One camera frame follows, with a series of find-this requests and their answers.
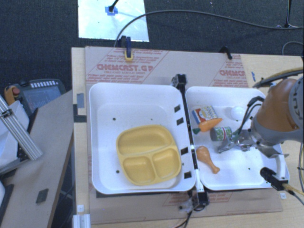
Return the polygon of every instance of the orange object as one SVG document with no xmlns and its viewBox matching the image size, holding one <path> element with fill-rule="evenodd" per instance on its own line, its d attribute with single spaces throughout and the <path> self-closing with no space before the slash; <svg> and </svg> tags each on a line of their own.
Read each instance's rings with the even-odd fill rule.
<svg viewBox="0 0 304 228">
<path fill-rule="evenodd" d="M 215 166 L 211 160 L 209 150 L 205 146 L 201 146 L 196 150 L 196 156 L 199 161 L 204 162 L 212 169 L 213 174 L 219 172 L 219 167 Z"/>
<path fill-rule="evenodd" d="M 210 120 L 203 121 L 199 123 L 199 128 L 202 132 L 207 132 L 211 128 L 215 127 L 217 124 L 219 124 L 223 119 L 222 118 L 213 118 Z"/>
</svg>

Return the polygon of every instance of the wooden table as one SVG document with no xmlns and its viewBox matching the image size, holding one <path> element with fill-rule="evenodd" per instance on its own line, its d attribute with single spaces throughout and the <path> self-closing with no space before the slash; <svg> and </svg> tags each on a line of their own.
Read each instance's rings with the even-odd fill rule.
<svg viewBox="0 0 304 228">
<path fill-rule="evenodd" d="M 261 77 L 268 77 L 286 69 L 302 67 L 303 62 L 300 57 L 287 56 L 262 56 L 262 55 L 240 55 L 248 86 L 251 87 L 255 78 L 260 80 Z M 86 70 L 85 70 L 85 49 L 72 49 L 72 74 L 73 74 L 73 104 L 77 104 L 77 95 L 86 92 Z M 261 89 L 266 95 L 267 88 Z M 86 103 L 83 107 L 78 108 L 78 115 L 86 115 Z M 74 124 L 75 136 L 75 165 L 76 165 L 76 204 L 82 205 L 83 210 L 78 214 L 90 213 L 90 202 L 88 194 L 88 161 L 87 161 L 87 126 L 84 122 Z M 289 153 L 286 158 L 286 164 L 290 172 L 290 184 L 300 189 L 298 178 L 298 156 L 300 143 L 286 141 L 282 145 L 284 153 Z M 303 225 L 303 206 L 294 197 L 289 194 L 286 199 L 282 199 L 283 212 L 261 213 L 261 214 L 242 214 L 221 217 L 203 217 L 191 218 L 188 227 L 208 227 L 208 228 L 228 228 L 228 227 L 260 227 L 260 228 L 286 228 L 301 227 Z M 153 220 L 141 222 L 115 223 L 92 225 L 94 228 L 154 228 L 154 227 L 174 227 L 180 224 L 183 219 Z"/>
</svg>

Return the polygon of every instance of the orange carrot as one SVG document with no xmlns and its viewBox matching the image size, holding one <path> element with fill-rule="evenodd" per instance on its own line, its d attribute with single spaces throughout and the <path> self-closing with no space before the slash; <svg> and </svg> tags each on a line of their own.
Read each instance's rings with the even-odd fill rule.
<svg viewBox="0 0 304 228">
<path fill-rule="evenodd" d="M 206 132 L 206 131 L 210 130 L 211 128 L 215 127 L 222 120 L 223 120 L 222 118 L 213 118 L 210 120 L 203 121 L 203 122 L 199 123 L 199 128 L 202 132 Z"/>
</svg>

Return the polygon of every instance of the white tray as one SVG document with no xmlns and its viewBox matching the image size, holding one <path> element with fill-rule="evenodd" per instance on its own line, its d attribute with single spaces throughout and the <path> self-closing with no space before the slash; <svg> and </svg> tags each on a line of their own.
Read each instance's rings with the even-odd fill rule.
<svg viewBox="0 0 304 228">
<path fill-rule="evenodd" d="M 192 115 L 192 110 L 201 106 L 213 106 L 218 117 L 223 118 L 218 124 L 219 127 L 229 126 L 234 132 L 240 127 L 241 121 L 233 120 L 230 111 L 234 106 L 241 106 L 246 110 L 250 99 L 255 96 L 262 96 L 262 92 L 256 89 L 248 88 L 222 88 L 222 87 L 191 87 L 186 92 L 187 105 L 190 115 L 191 127 L 197 128 L 198 125 Z M 259 106 L 254 108 L 252 115 L 257 113 Z M 248 120 L 243 129 L 250 128 Z M 200 170 L 200 180 L 211 190 L 240 190 L 240 189 L 258 189 L 270 188 L 261 176 L 260 170 L 268 167 L 276 171 L 276 160 L 268 159 L 259 150 L 254 147 L 250 151 L 243 152 L 238 148 L 233 148 L 221 154 L 217 152 L 217 147 L 221 142 L 213 142 L 209 131 L 193 134 L 193 140 L 196 148 L 201 145 L 209 149 L 212 161 L 220 168 L 217 174 L 213 174 L 209 166 L 198 161 Z M 280 145 L 275 148 L 282 153 Z"/>
<path fill-rule="evenodd" d="M 168 85 L 98 83 L 89 92 L 92 141 L 92 181 L 104 194 L 135 192 L 175 192 L 190 190 L 195 173 L 181 93 Z M 116 152 L 116 139 L 127 129 L 160 124 L 172 134 L 181 155 L 181 171 L 171 180 L 137 186 L 124 176 Z"/>
</svg>

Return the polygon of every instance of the small food box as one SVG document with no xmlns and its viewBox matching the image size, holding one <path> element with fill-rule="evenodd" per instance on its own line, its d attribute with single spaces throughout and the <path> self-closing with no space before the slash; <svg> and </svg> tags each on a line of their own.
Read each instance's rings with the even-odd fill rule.
<svg viewBox="0 0 304 228">
<path fill-rule="evenodd" d="M 264 95 L 256 89 L 190 87 L 186 102 L 191 129 L 198 127 L 196 109 L 212 106 L 222 121 L 217 127 L 239 128 L 241 121 L 231 116 L 234 107 L 246 108 L 249 100 Z M 254 116 L 258 107 L 252 111 Z M 219 141 L 210 132 L 193 134 L 190 144 L 181 92 L 170 85 L 97 83 L 89 91 L 92 145 L 92 181 L 103 194 L 177 192 L 196 183 L 191 148 L 206 146 L 214 164 L 198 160 L 199 178 L 210 190 L 270 188 L 259 174 L 261 168 L 276 171 L 276 160 L 252 147 L 243 152 L 232 148 L 217 152 Z M 244 129 L 250 128 L 250 120 Z M 275 148 L 282 152 L 280 145 Z"/>
</svg>

